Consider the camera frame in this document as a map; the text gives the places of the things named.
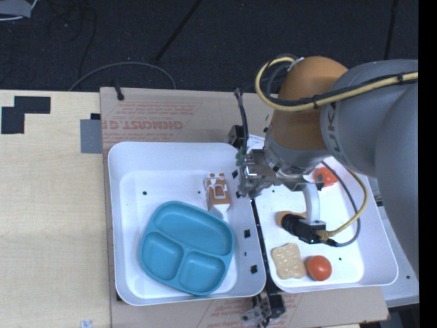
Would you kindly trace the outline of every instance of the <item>cardboard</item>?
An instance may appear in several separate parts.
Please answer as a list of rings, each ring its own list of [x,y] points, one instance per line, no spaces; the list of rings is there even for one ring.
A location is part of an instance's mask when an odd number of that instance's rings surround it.
[[[196,300],[183,303],[131,306],[117,300],[113,271],[111,196],[107,155],[122,141],[223,142],[235,124],[241,125],[232,93],[122,88],[123,101],[112,87],[100,89],[102,147],[108,227],[111,318],[114,328],[244,327],[240,315],[252,307],[251,298]],[[244,95],[249,132],[264,136],[272,109],[255,94]],[[286,312],[269,327],[327,327],[386,320],[389,317],[379,287],[281,293]]]

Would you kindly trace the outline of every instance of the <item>orange object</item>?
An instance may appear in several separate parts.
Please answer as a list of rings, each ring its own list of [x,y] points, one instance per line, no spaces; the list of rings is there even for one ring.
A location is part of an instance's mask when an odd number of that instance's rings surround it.
[[[328,279],[333,272],[333,266],[322,255],[315,255],[307,262],[307,271],[316,281]]]
[[[313,178],[316,182],[324,182],[324,187],[335,184],[338,179],[327,167],[318,167],[313,171]]]

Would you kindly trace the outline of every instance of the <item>white cable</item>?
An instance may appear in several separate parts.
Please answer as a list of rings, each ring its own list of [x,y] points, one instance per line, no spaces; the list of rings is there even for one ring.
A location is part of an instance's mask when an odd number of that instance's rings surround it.
[[[36,6],[36,4],[37,4],[38,1],[39,1],[39,0],[33,0],[32,6],[30,7],[30,11],[31,11],[31,12],[33,11],[33,9],[34,9],[34,7]],[[22,18],[23,18],[23,16],[15,16],[15,17],[0,18],[0,22],[3,22],[3,21],[17,21],[17,20],[22,19]]]

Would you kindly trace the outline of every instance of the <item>wooden surface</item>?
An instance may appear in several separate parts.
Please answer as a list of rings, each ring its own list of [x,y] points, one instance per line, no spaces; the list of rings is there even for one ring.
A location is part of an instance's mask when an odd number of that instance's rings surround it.
[[[0,135],[0,327],[110,327],[101,154],[82,154],[80,119],[98,93],[50,96],[51,113],[26,114],[25,134]]]

